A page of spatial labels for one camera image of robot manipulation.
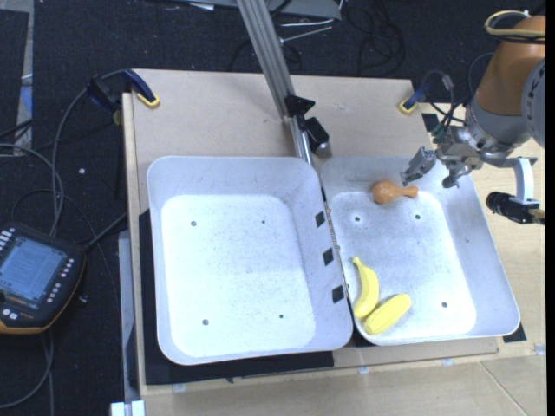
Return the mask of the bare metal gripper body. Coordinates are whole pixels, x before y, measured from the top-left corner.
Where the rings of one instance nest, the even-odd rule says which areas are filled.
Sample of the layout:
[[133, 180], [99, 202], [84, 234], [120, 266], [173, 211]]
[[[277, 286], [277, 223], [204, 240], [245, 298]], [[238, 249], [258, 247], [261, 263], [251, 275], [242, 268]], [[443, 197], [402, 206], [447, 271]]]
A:
[[511, 154], [521, 146], [519, 142], [502, 141], [479, 127], [444, 128], [434, 137], [435, 154], [445, 164], [478, 169], [482, 164], [503, 166]]

